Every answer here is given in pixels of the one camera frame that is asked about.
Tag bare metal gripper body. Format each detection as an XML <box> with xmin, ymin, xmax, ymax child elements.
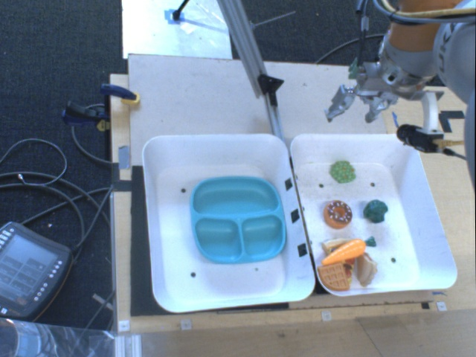
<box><xmin>355</xmin><ymin>60</ymin><xmax>429</xmax><ymax>102</ymax></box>

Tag green grapes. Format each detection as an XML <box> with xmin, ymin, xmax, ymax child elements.
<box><xmin>329</xmin><ymin>160</ymin><xmax>358</xmax><ymax>185</ymax></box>

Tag green broccoli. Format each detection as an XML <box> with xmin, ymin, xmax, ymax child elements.
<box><xmin>362</xmin><ymin>199</ymin><xmax>389</xmax><ymax>224</ymax></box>

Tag orange doughnut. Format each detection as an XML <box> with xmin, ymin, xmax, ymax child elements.
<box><xmin>322</xmin><ymin>199</ymin><xmax>353</xmax><ymax>231</ymax></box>

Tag pale wood board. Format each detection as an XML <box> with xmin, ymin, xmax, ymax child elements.
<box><xmin>109</xmin><ymin>73</ymin><xmax>476</xmax><ymax>334</ymax></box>

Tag white plastic tray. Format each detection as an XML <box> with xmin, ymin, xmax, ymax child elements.
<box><xmin>289</xmin><ymin>132</ymin><xmax>459</xmax><ymax>298</ymax></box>
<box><xmin>141</xmin><ymin>133</ymin><xmax>317</xmax><ymax>314</ymax></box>

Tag orange carrot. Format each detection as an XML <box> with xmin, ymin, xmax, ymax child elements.
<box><xmin>321</xmin><ymin>236</ymin><xmax>378</xmax><ymax>267</ymax></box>

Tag blue divided plate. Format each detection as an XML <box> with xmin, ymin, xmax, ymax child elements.
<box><xmin>190</xmin><ymin>176</ymin><xmax>288</xmax><ymax>265</ymax></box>

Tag beige sandwich bread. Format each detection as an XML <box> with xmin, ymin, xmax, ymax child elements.
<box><xmin>356</xmin><ymin>252</ymin><xmax>379</xmax><ymax>288</ymax></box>

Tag orange waffle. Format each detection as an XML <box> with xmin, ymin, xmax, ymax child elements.
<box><xmin>316</xmin><ymin>261</ymin><xmax>353</xmax><ymax>293</ymax></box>

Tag black cylinder on white bracket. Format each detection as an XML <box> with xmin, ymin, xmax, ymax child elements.
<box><xmin>396</xmin><ymin>91</ymin><xmax>446</xmax><ymax>154</ymax></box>

